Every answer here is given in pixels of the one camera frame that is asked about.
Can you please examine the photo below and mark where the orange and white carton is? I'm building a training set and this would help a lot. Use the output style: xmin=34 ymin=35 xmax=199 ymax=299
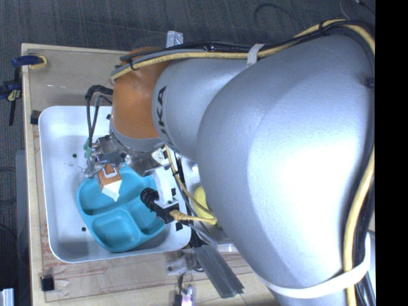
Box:
xmin=96 ymin=163 xmax=124 ymax=203

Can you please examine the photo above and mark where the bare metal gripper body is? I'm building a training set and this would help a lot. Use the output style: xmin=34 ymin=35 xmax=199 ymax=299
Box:
xmin=91 ymin=135 xmax=173 ymax=177

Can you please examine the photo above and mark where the black cylinder on white bracket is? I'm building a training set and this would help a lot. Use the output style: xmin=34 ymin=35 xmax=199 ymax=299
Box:
xmin=140 ymin=166 xmax=181 ymax=225

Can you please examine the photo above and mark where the white plastic tray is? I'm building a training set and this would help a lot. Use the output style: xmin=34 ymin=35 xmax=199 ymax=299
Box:
xmin=38 ymin=105 xmax=193 ymax=264

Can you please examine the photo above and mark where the pale wood board red print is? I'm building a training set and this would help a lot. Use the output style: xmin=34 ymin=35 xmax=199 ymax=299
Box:
xmin=20 ymin=43 xmax=280 ymax=306

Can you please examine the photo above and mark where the black block with thin wires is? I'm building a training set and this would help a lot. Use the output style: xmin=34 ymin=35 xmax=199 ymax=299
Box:
xmin=173 ymin=286 xmax=194 ymax=306

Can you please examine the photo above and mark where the yellow banana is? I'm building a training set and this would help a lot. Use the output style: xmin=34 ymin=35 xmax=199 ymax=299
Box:
xmin=193 ymin=185 xmax=218 ymax=226

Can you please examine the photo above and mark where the blue divided plate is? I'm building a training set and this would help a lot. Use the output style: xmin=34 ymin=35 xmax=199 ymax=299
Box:
xmin=76 ymin=166 xmax=169 ymax=253

